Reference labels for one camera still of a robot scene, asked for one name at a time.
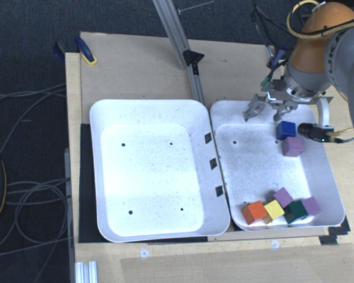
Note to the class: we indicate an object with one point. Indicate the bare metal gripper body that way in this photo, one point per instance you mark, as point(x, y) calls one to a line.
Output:
point(283, 94)

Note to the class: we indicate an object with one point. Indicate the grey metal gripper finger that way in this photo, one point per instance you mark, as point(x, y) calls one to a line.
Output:
point(253, 108)
point(280, 114)

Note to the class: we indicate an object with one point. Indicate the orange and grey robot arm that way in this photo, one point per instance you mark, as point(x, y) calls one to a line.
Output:
point(315, 43)

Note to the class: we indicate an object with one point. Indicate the blue cube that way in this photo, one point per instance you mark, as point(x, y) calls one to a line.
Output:
point(286, 130)

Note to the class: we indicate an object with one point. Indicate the purple cube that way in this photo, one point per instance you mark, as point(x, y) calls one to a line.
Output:
point(292, 146)
point(311, 205)
point(283, 197)

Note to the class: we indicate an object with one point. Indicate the white plastic tray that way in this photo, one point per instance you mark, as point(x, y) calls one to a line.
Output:
point(253, 172)
point(153, 181)

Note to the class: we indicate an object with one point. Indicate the yellow cube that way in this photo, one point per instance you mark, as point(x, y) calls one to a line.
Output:
point(274, 209)

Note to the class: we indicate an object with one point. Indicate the green cube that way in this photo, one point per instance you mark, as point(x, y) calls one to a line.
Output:
point(298, 209)

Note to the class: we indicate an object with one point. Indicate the orange cube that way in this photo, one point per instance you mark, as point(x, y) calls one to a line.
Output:
point(255, 212)

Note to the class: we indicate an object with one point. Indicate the brown cardboard board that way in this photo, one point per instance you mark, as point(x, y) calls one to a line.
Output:
point(141, 75)

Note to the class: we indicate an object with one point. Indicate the brown cardboard sheet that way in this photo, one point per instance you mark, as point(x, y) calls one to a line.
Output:
point(239, 265)

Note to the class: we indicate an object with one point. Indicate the black cylinder on white bracket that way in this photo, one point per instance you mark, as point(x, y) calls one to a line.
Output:
point(312, 132)

